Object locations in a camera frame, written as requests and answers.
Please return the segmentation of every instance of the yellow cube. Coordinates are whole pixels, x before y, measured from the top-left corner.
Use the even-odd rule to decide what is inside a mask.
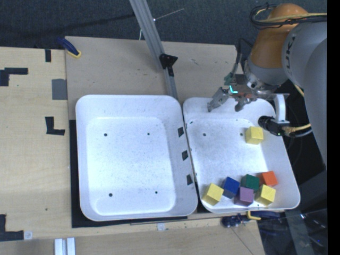
[[[206,203],[209,203],[210,205],[216,205],[222,197],[223,194],[223,188],[210,183],[208,187],[206,187],[204,194],[202,196],[202,200],[204,200]]]
[[[261,203],[265,206],[273,203],[275,200],[276,190],[272,187],[269,187],[263,184],[260,189],[255,193],[254,200],[258,203]]]
[[[264,139],[264,131],[261,127],[250,126],[245,131],[245,142],[252,145],[258,145]]]

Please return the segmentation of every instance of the cube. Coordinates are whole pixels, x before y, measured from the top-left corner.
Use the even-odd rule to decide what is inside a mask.
[[[266,186],[273,187],[278,184],[274,171],[263,172],[261,177]]]
[[[210,183],[210,185],[206,187],[204,191],[202,200],[214,206],[221,200],[223,191],[223,188],[221,188],[220,186]]]
[[[258,145],[264,139],[263,129],[259,126],[250,126],[245,131],[245,142],[252,145]]]
[[[260,189],[256,192],[254,200],[265,206],[273,203],[275,200],[276,190],[272,187],[261,185]]]
[[[254,202],[254,190],[246,187],[240,187],[234,198],[234,203],[240,206],[249,206]]]
[[[228,198],[234,198],[234,196],[237,195],[237,192],[240,187],[240,182],[237,180],[227,177],[226,180],[224,181],[224,184],[222,188],[224,189],[223,195]]]
[[[241,179],[241,186],[256,192],[260,187],[260,178],[247,174]]]

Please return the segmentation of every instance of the blue cube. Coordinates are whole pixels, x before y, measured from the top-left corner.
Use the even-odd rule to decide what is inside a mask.
[[[239,187],[240,182],[234,180],[231,177],[227,177],[222,186],[222,188],[224,189],[223,195],[231,199],[236,196]]]

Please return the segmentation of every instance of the white tray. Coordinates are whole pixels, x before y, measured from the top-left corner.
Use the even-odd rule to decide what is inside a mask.
[[[87,95],[75,112],[85,216],[104,221],[195,211],[198,198],[177,100]]]
[[[200,197],[210,183],[221,186],[229,176],[240,181],[246,174],[258,175],[274,171],[278,179],[275,201],[264,206],[257,202],[248,207],[234,204],[234,199],[222,196],[212,206],[202,201],[212,213],[224,214],[247,210],[292,209],[300,203],[299,188],[293,174],[282,137],[263,131],[264,140],[259,145],[245,142],[245,131],[250,126],[259,126],[259,117],[273,116],[271,104],[258,99],[235,112],[237,102],[230,98],[222,106],[208,112],[211,98],[189,98],[183,104],[192,162],[197,178]]]

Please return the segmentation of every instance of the wooden table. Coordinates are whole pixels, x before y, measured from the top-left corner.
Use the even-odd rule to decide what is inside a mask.
[[[69,40],[80,49],[81,43],[95,39]],[[114,69],[125,71],[124,75],[110,73],[112,79],[119,77],[119,83],[111,84],[117,94],[166,94],[164,77],[154,69],[144,41],[103,42],[107,43],[105,48],[114,45],[114,54],[126,58],[130,56],[127,50],[133,50],[131,56],[137,57],[134,63],[129,58],[122,62],[109,57]],[[188,97],[211,97],[223,85],[223,77],[236,58],[235,47],[228,45],[164,42],[164,47],[168,54],[179,57],[174,72],[181,104]],[[86,58],[86,49],[81,51],[80,59]],[[166,231],[158,231],[156,223],[72,228],[69,119],[74,114],[69,110],[82,94],[103,87],[100,82],[93,83],[91,71],[81,80],[69,74],[80,61],[64,50],[51,50],[51,62],[46,62],[45,55],[44,49],[0,48],[0,70],[29,69],[27,75],[10,74],[8,87],[0,87],[0,214],[7,214],[6,231],[24,230],[33,236],[33,240],[0,243],[0,254],[2,250],[15,254],[21,249],[29,254],[30,248],[40,254],[37,247],[44,245],[53,252],[53,239],[66,237],[76,237],[80,254],[158,254],[160,250],[164,254],[211,254],[212,248],[216,254],[226,250],[228,254],[264,254],[256,222],[226,229],[214,214],[194,213],[187,220],[166,222]],[[146,77],[158,78],[160,87],[150,86]],[[52,80],[57,79],[67,79],[68,100],[52,98]],[[134,79],[142,83],[135,86]],[[64,135],[46,134],[47,116],[54,117],[55,129],[65,129]]]

